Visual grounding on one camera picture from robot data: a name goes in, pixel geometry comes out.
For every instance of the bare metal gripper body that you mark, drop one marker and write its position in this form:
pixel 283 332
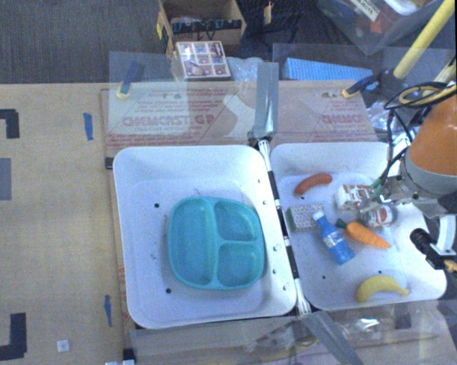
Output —
pixel 396 190

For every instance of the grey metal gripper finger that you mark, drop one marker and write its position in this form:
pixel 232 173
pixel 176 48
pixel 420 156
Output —
pixel 376 199
pixel 367 210

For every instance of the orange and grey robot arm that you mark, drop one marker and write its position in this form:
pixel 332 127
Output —
pixel 436 141

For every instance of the white and red can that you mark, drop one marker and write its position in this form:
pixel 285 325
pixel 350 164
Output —
pixel 383 216

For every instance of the orange carrot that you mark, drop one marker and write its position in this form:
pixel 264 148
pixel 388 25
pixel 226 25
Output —
pixel 363 234

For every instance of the blue bottle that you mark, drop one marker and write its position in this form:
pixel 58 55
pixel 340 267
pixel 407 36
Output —
pixel 335 241

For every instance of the white plastic tray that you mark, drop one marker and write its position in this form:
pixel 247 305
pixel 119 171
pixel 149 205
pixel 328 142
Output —
pixel 148 233
pixel 366 263

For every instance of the orange sausage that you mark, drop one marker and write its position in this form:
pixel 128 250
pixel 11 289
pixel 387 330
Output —
pixel 312 182

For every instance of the yellow banana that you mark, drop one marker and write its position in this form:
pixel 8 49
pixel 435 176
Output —
pixel 378 285

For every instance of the thin black and white rod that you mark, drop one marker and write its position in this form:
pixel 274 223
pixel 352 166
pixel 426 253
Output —
pixel 277 202

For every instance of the blue foam block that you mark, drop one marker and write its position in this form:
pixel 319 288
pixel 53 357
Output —
pixel 322 70

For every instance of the blue divided plate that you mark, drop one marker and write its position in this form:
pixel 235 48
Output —
pixel 215 242

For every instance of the yellow padded pole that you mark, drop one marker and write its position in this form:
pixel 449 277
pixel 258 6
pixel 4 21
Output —
pixel 425 36

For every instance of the brown cardboard board red print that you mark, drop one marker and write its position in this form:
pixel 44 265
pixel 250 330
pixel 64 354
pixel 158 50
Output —
pixel 211 115

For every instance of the picture tile box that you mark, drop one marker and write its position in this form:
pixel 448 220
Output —
pixel 203 60

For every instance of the open cardboard box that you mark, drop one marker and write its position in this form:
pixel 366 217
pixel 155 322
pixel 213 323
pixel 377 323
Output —
pixel 204 14

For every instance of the black cylinder on white bracket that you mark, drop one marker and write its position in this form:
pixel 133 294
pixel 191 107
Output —
pixel 429 247

